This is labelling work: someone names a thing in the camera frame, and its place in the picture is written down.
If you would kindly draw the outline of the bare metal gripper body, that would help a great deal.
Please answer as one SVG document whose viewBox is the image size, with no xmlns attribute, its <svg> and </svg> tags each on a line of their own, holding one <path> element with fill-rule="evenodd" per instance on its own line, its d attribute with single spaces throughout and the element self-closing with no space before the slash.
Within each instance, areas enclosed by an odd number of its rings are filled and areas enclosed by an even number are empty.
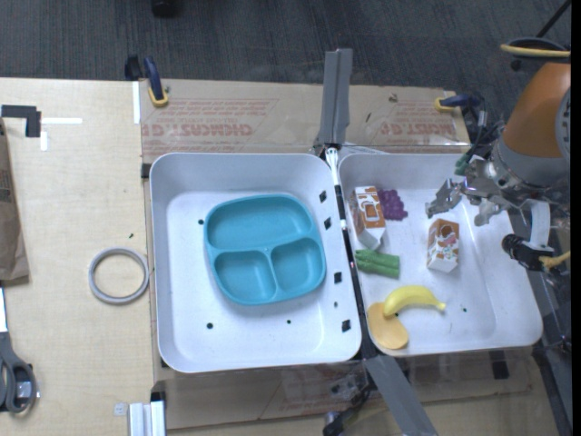
<svg viewBox="0 0 581 436">
<path fill-rule="evenodd" d="M 552 184 L 552 160 L 541 157 L 473 157 L 459 159 L 465 193 L 495 203 L 521 206 L 526 200 L 543 200 Z"/>
</svg>

